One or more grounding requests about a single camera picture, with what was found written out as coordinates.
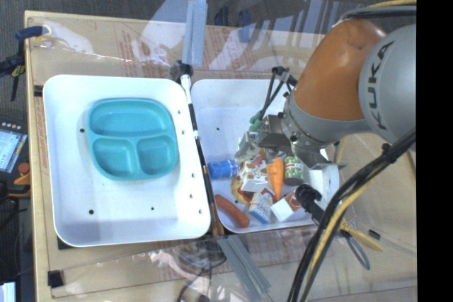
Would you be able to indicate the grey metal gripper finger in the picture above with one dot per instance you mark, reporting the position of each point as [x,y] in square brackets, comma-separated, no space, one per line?
[274,153]
[246,146]

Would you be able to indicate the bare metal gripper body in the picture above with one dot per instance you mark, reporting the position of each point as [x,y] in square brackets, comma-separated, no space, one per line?
[274,138]

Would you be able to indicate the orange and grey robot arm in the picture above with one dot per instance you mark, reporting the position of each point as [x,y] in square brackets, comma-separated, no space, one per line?
[332,81]

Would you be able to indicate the orange carrot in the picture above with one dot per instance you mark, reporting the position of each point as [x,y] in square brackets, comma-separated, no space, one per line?
[276,175]

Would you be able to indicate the green can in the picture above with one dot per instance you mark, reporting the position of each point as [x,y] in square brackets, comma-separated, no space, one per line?
[293,171]

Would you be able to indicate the white carton with orange print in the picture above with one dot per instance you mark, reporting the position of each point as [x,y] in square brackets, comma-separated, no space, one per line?
[253,175]

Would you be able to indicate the blue bottle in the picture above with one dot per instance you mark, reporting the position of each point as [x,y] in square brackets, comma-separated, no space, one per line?
[222,169]

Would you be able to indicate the white plastic tray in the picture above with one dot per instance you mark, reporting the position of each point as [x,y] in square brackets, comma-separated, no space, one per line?
[117,208]
[221,109]

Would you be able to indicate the slice of pizza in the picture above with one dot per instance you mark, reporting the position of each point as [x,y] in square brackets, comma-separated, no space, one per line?
[239,192]

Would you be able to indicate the white and orange carton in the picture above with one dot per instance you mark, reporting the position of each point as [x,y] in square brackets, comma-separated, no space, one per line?
[285,208]

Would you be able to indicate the white carton with blue print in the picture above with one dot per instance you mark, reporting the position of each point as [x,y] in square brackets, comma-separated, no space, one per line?
[261,208]

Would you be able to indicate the thin black and white rod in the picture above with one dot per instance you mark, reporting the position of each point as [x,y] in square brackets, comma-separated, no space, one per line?
[194,123]

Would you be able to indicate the red sausage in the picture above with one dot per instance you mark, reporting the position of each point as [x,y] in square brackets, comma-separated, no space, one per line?
[231,210]

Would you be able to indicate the brown cardboard board, red print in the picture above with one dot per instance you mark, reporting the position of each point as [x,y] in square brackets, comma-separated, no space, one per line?
[382,187]

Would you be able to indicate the blue divided plate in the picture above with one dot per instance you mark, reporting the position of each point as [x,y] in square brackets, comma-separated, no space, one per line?
[131,138]

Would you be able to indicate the black cylinder on white bracket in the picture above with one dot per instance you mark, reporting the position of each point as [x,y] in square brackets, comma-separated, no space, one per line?
[308,196]

